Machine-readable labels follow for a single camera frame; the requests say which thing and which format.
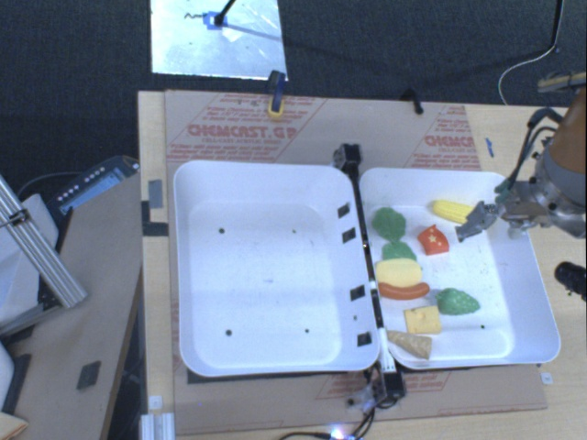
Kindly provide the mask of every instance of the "metal frame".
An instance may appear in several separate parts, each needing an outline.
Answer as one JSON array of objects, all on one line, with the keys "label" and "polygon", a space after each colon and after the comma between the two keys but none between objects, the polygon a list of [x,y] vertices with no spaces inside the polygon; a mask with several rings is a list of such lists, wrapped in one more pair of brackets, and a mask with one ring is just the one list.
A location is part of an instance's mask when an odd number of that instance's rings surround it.
[{"label": "metal frame", "polygon": [[[61,307],[72,308],[87,297],[87,292],[65,268],[57,251],[41,234],[28,210],[23,208],[2,175],[0,175],[0,226],[8,229],[12,238],[39,271],[41,278],[49,286]],[[0,336],[8,336],[28,325],[33,325],[58,308],[53,307],[44,311],[43,306],[39,305],[23,313],[12,323],[0,327]]]}]

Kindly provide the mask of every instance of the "white plastic tray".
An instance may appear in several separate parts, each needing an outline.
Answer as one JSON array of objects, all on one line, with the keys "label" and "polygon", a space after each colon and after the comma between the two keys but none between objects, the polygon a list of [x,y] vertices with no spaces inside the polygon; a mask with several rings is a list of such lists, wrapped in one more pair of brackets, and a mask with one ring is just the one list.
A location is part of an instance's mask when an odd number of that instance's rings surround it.
[{"label": "white plastic tray", "polygon": [[[485,365],[542,363],[560,348],[559,332],[528,236],[512,239],[498,220],[489,230],[459,243],[455,224],[431,211],[436,199],[475,205],[494,200],[498,174],[453,170],[373,169],[360,188],[373,261],[382,258],[385,240],[371,228],[377,209],[391,206],[404,215],[402,240],[416,253],[423,281],[431,292],[400,302],[382,298],[387,329],[405,331],[404,309],[436,304],[434,295],[447,287],[466,291],[481,304],[476,313],[440,315],[442,332],[432,335],[429,360],[411,356],[390,344],[393,357],[411,369],[446,369]],[[449,253],[426,256],[417,235],[436,224],[449,240]]]},{"label": "white plastic tray", "polygon": [[[189,369],[215,377],[372,365],[380,345],[342,172],[193,161],[176,172],[174,196]],[[339,217],[341,207],[349,212]],[[356,237],[345,243],[349,230]]]}]

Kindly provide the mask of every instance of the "black rod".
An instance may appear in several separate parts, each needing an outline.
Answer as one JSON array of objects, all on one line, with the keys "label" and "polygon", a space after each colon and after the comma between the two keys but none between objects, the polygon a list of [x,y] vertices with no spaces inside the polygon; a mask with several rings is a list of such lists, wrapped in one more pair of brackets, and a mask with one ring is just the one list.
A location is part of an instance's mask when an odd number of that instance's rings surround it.
[{"label": "black rod", "polygon": [[550,47],[556,48],[559,42],[560,19],[562,17],[562,7],[564,0],[557,0],[557,7],[554,15],[554,23],[552,26],[552,38],[550,39]]},{"label": "black rod", "polygon": [[220,13],[218,13],[216,16],[214,16],[214,25],[215,26],[222,26],[222,23],[224,22],[224,18],[227,15],[228,10],[230,9],[231,6],[234,5],[234,3],[236,1],[237,0],[228,0],[228,3],[222,9],[222,11]]}]

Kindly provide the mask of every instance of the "toy hot dog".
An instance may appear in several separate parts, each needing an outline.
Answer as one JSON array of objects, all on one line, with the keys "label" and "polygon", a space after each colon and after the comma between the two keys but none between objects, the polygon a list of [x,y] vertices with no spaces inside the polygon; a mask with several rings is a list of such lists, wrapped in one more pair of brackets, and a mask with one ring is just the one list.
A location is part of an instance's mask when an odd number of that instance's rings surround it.
[{"label": "toy hot dog", "polygon": [[430,286],[425,282],[411,287],[395,287],[389,283],[379,282],[379,294],[393,300],[413,300],[423,297],[428,292],[430,292]]}]

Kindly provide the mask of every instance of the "toy tomato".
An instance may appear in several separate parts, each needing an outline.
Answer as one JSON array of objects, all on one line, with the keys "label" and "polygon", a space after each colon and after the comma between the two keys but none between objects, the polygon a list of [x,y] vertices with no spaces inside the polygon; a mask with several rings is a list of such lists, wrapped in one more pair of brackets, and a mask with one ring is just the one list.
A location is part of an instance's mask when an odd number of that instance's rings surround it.
[{"label": "toy tomato", "polygon": [[449,241],[436,225],[429,226],[418,235],[418,241],[422,243],[424,251],[429,256],[449,252]]}]

